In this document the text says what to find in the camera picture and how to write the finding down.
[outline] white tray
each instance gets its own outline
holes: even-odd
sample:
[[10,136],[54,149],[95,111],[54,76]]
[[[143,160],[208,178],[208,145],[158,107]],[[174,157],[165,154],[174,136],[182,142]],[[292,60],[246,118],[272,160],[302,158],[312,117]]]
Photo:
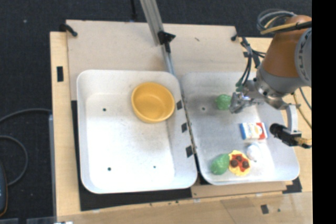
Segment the white tray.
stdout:
[[[300,167],[294,149],[274,138],[269,132],[272,123],[284,124],[282,114],[268,104],[251,106],[243,112],[231,114],[217,108],[215,99],[220,94],[232,95],[241,72],[195,72],[186,74],[181,81],[186,110],[191,124],[199,168],[203,177],[213,185],[293,180]],[[239,124],[264,122],[268,138],[262,142],[263,157],[251,161],[246,176],[236,176],[227,170],[214,175],[210,166],[218,155],[239,150],[246,154],[251,142],[242,139]]]
[[184,108],[155,124],[133,113],[132,91],[146,81],[166,86],[176,103],[182,100],[178,80],[163,71],[87,70],[78,76],[81,180],[93,193],[180,189],[196,181]]

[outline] wooden table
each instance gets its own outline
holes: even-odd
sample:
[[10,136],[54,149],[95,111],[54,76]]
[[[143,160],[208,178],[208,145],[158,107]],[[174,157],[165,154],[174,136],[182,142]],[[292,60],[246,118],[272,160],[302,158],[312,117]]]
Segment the wooden table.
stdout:
[[[75,30],[76,24],[83,24],[78,21],[71,23],[71,26],[75,25]],[[140,23],[133,24],[136,27],[139,26],[142,30],[146,27]],[[165,27],[171,31],[179,31],[183,27],[191,32],[197,31],[199,34],[194,38],[196,45],[202,38],[209,37],[208,42],[211,45],[211,42],[223,38],[227,39],[235,32],[234,27],[223,26],[165,25]],[[187,221],[193,221],[194,223],[244,223],[244,218],[248,217],[249,223],[254,223],[254,221],[255,223],[280,223],[286,219],[291,219],[290,223],[312,222],[312,151],[302,148],[295,148],[300,163],[301,193],[282,194],[282,191],[292,182],[253,183],[240,185],[239,187],[196,183],[192,187],[193,197],[191,199],[81,211],[70,104],[68,40],[72,37],[69,35],[69,33],[63,32],[50,33],[54,118],[54,146],[52,151],[55,160],[55,214],[58,221],[110,223],[113,220],[113,223],[134,223],[136,219],[137,223],[184,223]],[[187,34],[182,31],[178,35],[183,37]],[[248,41],[254,49],[259,51],[266,51],[270,43],[268,38],[248,38]],[[230,70],[233,66],[235,66],[235,63],[231,60],[226,67],[221,68]],[[61,79],[58,76],[60,67],[63,73]],[[241,62],[238,65],[238,70],[243,70]],[[308,100],[311,100],[311,89],[304,88],[304,92]],[[298,97],[307,118],[311,121],[311,111],[306,108],[302,98]],[[286,97],[286,100],[293,103],[292,97]],[[303,131],[304,137],[311,137],[311,129],[300,115],[299,129]],[[267,214],[263,214],[260,210],[260,206],[264,205],[269,210]]]

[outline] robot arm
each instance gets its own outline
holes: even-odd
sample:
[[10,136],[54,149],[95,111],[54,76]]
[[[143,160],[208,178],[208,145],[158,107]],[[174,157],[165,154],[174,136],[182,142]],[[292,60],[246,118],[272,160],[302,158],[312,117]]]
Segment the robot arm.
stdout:
[[246,80],[239,91],[233,93],[229,109],[231,113],[239,113],[247,106],[266,102],[275,109],[286,110],[288,127],[271,126],[271,133],[290,146],[311,147],[302,141],[297,130],[298,106],[282,99],[300,87],[311,87],[311,18],[292,15],[283,25],[273,29],[281,31],[275,33],[256,77]]

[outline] yellow bowl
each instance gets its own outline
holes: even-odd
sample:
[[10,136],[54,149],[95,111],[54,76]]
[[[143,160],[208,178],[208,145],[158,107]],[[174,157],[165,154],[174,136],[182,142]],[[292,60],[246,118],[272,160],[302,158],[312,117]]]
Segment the yellow bowl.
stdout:
[[132,107],[137,117],[146,123],[168,119],[175,110],[172,93],[163,85],[145,82],[132,92]]

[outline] small box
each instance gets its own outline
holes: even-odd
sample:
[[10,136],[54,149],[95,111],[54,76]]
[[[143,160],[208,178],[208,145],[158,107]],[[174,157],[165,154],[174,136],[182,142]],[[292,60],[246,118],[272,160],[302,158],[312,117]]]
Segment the small box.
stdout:
[[263,122],[241,123],[240,130],[244,140],[262,140],[267,138],[267,131]]

